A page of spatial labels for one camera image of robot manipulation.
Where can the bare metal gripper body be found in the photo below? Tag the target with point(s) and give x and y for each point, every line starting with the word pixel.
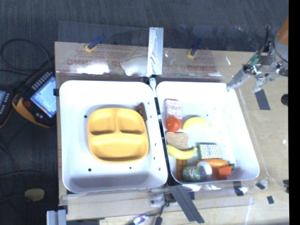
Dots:
pixel 269 67

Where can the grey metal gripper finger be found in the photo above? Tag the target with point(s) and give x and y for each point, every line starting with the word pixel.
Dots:
pixel 259 85
pixel 236 80

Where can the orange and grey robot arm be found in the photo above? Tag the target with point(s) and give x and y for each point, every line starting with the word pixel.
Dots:
pixel 282 43

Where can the brown cardboard board red print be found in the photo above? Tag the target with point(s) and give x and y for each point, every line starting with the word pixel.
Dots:
pixel 211 63

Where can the white plastic tray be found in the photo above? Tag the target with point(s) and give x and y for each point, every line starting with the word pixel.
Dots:
pixel 75 130
pixel 229 125

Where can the yellow banana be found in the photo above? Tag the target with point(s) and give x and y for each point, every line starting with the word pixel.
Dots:
pixel 195 122
pixel 181 153

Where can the red and white carton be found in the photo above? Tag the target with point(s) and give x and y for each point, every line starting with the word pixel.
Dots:
pixel 173 107

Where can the green and white carton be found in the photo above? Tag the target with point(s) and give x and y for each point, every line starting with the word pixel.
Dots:
pixel 209 151

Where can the red tomato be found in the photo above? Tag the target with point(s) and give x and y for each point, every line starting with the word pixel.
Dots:
pixel 173 124

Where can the brown bread slice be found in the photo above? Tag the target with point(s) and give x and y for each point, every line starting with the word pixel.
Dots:
pixel 177 139

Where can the thin black and white rod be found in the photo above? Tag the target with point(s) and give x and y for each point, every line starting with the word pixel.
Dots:
pixel 159 112

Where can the orange carrot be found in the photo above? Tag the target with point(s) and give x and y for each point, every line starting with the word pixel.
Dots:
pixel 218 163

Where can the orange cube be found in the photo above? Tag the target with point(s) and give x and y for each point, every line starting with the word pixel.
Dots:
pixel 222 173

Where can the brown chocolate bar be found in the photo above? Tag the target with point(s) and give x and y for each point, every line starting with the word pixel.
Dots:
pixel 141 110

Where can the green can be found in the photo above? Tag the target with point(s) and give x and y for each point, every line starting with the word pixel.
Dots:
pixel 192 173

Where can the brown waffle biscuit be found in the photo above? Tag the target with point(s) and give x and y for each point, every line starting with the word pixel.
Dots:
pixel 179 169

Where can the yellow divided plate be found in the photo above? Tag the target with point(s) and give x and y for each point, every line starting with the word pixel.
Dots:
pixel 117 139

